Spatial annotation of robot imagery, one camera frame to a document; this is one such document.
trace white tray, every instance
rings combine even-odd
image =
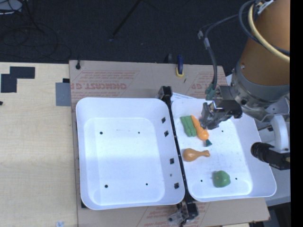
[[[251,145],[260,142],[251,117],[246,114],[240,119],[232,117],[221,122],[218,128],[208,131],[212,142],[209,147],[198,137],[185,134],[180,117],[193,115],[201,118],[204,102],[204,99],[178,99],[172,103],[181,153],[186,148],[210,152],[210,157],[183,161],[190,195],[201,202],[272,196],[276,192],[276,182],[271,168],[250,152]],[[231,183],[223,188],[216,188],[213,184],[213,173],[219,170],[231,177]]]
[[[166,104],[154,98],[77,103],[80,194],[90,209],[177,204],[185,194]]]

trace small blue object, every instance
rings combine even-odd
[[[183,72],[183,57],[182,57],[182,55],[178,55],[177,56],[177,62],[178,62],[178,68],[176,70],[177,76],[178,77],[182,77],[182,76],[184,76],[184,72]]]

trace white cable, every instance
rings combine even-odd
[[[258,32],[257,28],[255,27],[253,16],[252,16],[252,10],[253,10],[254,4],[251,5],[249,14],[248,14],[248,22],[250,24],[250,28],[254,34],[254,36],[259,40],[259,42],[270,52],[272,52],[275,56],[279,57],[280,59],[290,63],[290,57],[284,55],[280,51],[278,51],[275,47],[273,47],[270,43],[268,43],[262,35]]]

